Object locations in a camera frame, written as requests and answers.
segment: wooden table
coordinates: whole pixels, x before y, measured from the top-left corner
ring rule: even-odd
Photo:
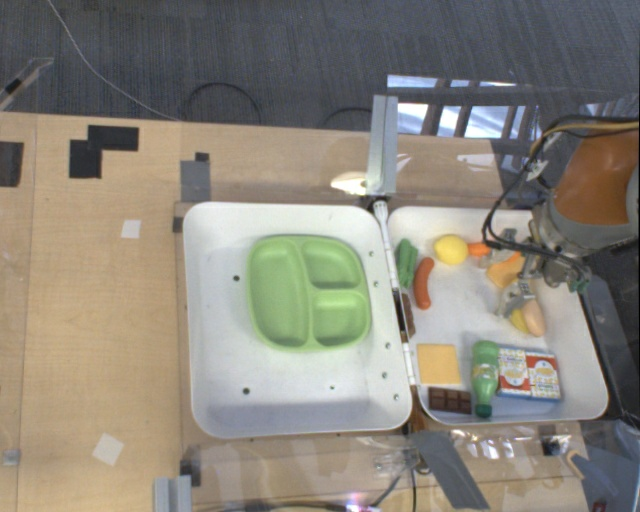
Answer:
[[[69,141],[89,124],[139,127],[139,149],[104,151],[102,179],[70,179]],[[153,479],[178,474],[185,439],[222,475],[194,489],[196,503],[227,499],[234,482],[237,499],[385,487],[360,438],[250,445],[183,432],[177,341],[180,161],[209,153],[215,200],[349,204],[330,183],[364,172],[368,134],[0,114],[0,140],[25,144],[20,186],[0,188],[0,443],[21,451],[0,468],[1,510],[149,511]],[[401,136],[399,153],[392,204],[488,206],[500,192],[487,141]],[[122,237],[127,220],[140,221],[139,238]],[[557,428],[583,451],[577,424]],[[123,443],[113,465],[92,456],[103,434]],[[522,446],[498,460],[462,452],[494,509],[582,510],[566,464],[543,457],[535,435]],[[305,477],[311,467],[324,480]],[[433,477],[418,483],[419,510],[450,509]],[[404,487],[388,510],[410,509]]]

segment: bottle cap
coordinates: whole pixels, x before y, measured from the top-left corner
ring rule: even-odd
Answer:
[[[481,418],[489,418],[491,416],[491,406],[487,404],[477,404],[476,416],[480,416]]]

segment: white paper square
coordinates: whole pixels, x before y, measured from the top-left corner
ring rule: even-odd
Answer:
[[[141,220],[125,220],[122,225],[122,238],[140,238]]]
[[[93,456],[109,466],[115,466],[122,448],[124,448],[122,441],[104,433],[93,450]]]

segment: white tray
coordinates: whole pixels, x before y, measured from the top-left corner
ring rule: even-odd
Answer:
[[[433,242],[442,235],[457,234],[467,242],[480,241],[486,214],[486,210],[476,209],[405,207],[393,212],[389,231],[394,246],[403,238],[410,240],[418,248],[420,261],[425,256],[434,256]],[[530,219],[530,212],[498,211],[494,231],[499,233],[506,227],[514,227],[518,230],[518,240],[522,240],[529,234]],[[534,291],[547,323],[547,332],[542,338],[526,335],[509,320],[493,314],[499,290],[473,258],[459,266],[436,260],[429,277],[432,305],[427,311],[415,307],[413,292],[409,292],[416,325],[416,334],[411,338],[416,371],[415,345],[418,343],[456,346],[462,377],[462,385],[456,388],[464,390],[471,389],[471,346],[481,339],[550,351],[558,360],[563,394],[560,402],[494,397],[492,417],[481,420],[474,415],[430,410],[428,387],[420,386],[422,405],[434,419],[448,425],[470,425],[581,420],[603,414],[608,403],[607,387],[578,295],[569,293],[565,285],[549,288],[541,280],[535,282]]]
[[[185,217],[183,233],[191,404],[205,432],[241,438],[374,431],[406,421],[411,393],[372,215],[350,206],[202,203]],[[253,331],[247,255],[262,237],[291,234],[333,237],[360,257],[372,323],[358,344],[292,353],[267,346]]]

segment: yellow square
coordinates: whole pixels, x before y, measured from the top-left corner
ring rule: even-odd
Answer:
[[[458,356],[453,345],[418,345],[418,367],[422,384],[460,384]]]

